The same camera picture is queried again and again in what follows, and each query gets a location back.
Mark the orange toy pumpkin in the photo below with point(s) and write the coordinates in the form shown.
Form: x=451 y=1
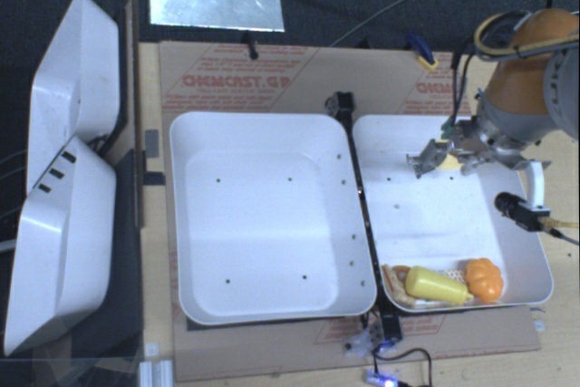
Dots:
x=485 y=281

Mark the tan toy pretzel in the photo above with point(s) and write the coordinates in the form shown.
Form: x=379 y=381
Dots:
x=395 y=283

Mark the white plastic tray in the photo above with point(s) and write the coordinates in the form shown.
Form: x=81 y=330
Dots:
x=254 y=231
x=435 y=217

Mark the yellow squeeze bottle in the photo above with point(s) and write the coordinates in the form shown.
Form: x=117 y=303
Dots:
x=432 y=285

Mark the white mesh net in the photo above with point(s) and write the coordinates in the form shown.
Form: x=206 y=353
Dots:
x=454 y=274

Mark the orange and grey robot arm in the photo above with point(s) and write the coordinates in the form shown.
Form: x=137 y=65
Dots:
x=516 y=72

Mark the thin black rod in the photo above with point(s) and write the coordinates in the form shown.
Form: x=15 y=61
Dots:
x=365 y=213

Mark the black cylinder on white bracket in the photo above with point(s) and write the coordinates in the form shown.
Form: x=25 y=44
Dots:
x=528 y=213

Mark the brown cardboard board red print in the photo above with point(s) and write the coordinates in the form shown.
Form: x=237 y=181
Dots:
x=272 y=72

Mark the pale yellow round toy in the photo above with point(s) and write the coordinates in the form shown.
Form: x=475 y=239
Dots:
x=449 y=164

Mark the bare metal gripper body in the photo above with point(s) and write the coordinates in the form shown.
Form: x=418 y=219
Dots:
x=480 y=140

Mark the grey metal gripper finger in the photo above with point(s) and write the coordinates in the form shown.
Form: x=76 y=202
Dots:
x=428 y=158
x=470 y=165

